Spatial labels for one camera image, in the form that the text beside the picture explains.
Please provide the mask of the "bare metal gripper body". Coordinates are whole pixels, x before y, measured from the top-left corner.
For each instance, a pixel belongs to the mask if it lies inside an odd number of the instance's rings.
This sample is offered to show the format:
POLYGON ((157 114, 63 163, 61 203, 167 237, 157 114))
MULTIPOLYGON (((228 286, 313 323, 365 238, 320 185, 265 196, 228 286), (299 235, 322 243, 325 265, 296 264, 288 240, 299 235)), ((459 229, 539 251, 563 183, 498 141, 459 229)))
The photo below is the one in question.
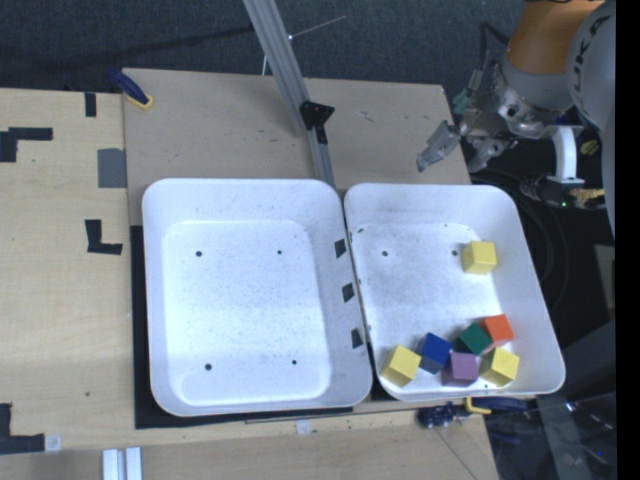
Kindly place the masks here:
POLYGON ((458 96, 458 128, 470 142, 539 139, 558 117, 556 109, 534 105, 508 82, 495 75, 488 88, 465 89, 458 96))

